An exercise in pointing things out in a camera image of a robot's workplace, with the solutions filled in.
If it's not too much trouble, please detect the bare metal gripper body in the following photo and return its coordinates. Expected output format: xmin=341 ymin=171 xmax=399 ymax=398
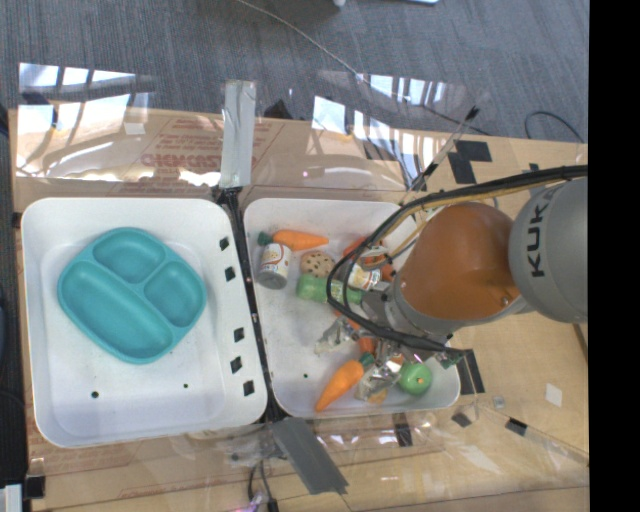
xmin=360 ymin=282 xmax=397 ymax=323

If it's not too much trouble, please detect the white and orange can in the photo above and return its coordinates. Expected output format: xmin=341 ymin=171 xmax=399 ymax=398
xmin=256 ymin=242 xmax=293 ymax=290
xmin=348 ymin=262 xmax=384 ymax=292

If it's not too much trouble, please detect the orange carrot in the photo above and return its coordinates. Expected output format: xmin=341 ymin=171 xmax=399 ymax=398
xmin=314 ymin=351 xmax=377 ymax=413
xmin=256 ymin=229 xmax=330 ymax=252
xmin=348 ymin=317 xmax=377 ymax=355

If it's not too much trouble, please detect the white plastic tray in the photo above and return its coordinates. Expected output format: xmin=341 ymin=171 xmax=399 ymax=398
xmin=242 ymin=197 xmax=462 ymax=419
xmin=20 ymin=196 xmax=269 ymax=449

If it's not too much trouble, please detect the green bottle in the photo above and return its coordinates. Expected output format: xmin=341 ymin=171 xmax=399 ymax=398
xmin=295 ymin=273 xmax=365 ymax=306

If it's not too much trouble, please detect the brown biscuit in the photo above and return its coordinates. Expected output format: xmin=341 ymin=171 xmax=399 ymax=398
xmin=299 ymin=250 xmax=337 ymax=278

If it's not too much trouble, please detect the green apple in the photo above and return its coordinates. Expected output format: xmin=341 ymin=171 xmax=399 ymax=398
xmin=397 ymin=361 xmax=434 ymax=398

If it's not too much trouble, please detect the brown cardboard board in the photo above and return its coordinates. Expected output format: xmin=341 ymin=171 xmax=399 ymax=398
xmin=8 ymin=107 xmax=589 ymax=512

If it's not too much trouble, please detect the blue divided plate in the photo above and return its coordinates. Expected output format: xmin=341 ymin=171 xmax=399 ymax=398
xmin=56 ymin=226 xmax=208 ymax=366

